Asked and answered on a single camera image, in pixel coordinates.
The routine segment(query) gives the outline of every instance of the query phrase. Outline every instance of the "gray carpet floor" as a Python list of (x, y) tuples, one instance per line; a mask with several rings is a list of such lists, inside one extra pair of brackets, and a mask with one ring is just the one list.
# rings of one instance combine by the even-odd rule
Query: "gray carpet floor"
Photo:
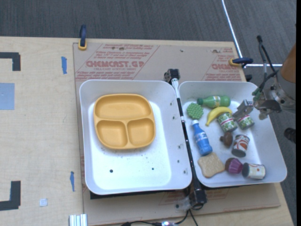
[[(0, 0), (0, 36), (234, 41), (243, 57), (261, 64), (257, 35), (274, 64), (296, 42), (297, 0)], [(263, 68), (247, 66), (256, 85)], [(297, 225), (296, 145), (284, 137), (295, 114), (271, 115), (288, 175), (281, 183)]]

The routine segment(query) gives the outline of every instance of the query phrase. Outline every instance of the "table top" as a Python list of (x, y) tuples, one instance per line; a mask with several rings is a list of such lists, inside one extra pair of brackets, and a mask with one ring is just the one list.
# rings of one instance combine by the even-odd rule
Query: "table top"
[[(89, 41), (234, 48), (232, 42)], [(68, 225), (69, 215), (84, 212), (72, 47), (78, 39), (0, 37), (0, 42), (0, 52), (21, 55), (21, 71), (12, 70), (12, 59), (0, 59), (0, 84), (14, 84), (14, 108), (0, 109), (0, 202), (10, 199), (11, 182), (21, 181), (21, 205), (17, 210), (1, 210), (1, 225)], [(62, 57), (67, 59), (67, 73), (61, 67)], [(280, 206), (195, 219), (200, 225), (293, 225), (281, 186), (274, 186)], [(47, 206), (40, 205), (42, 199), (47, 199)], [(194, 225), (193, 219), (188, 216), (181, 225)]]

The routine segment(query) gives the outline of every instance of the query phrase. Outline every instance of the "blue clamp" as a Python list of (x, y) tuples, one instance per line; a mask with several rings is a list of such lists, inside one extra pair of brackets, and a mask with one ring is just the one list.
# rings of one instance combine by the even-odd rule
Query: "blue clamp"
[(246, 57), (236, 58), (236, 59), (231, 58), (229, 60), (229, 64), (231, 66), (238, 67), (242, 64), (242, 66), (241, 66), (242, 68), (245, 67), (247, 64), (251, 64), (251, 63), (253, 63), (253, 59), (252, 58), (246, 58)]
[(80, 50), (86, 50), (87, 49), (87, 41), (86, 41), (86, 35), (87, 35), (87, 26), (83, 24), (80, 28), (79, 32), (79, 49)]

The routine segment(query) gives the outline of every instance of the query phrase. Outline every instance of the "black corner marker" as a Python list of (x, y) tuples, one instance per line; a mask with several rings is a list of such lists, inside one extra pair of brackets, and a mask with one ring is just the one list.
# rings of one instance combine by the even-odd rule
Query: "black corner marker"
[(11, 58), (13, 60), (13, 71), (21, 71), (21, 59), (19, 53), (0, 52), (0, 58)]
[(10, 183), (10, 199), (0, 202), (0, 211), (19, 209), (21, 205), (21, 181)]

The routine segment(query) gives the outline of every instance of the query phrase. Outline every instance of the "bread slice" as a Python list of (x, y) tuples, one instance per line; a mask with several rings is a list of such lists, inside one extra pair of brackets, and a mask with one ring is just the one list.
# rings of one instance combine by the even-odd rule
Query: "bread slice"
[(225, 171), (225, 165), (214, 152), (200, 157), (198, 165), (201, 167), (202, 173), (206, 178), (211, 178), (215, 174)]

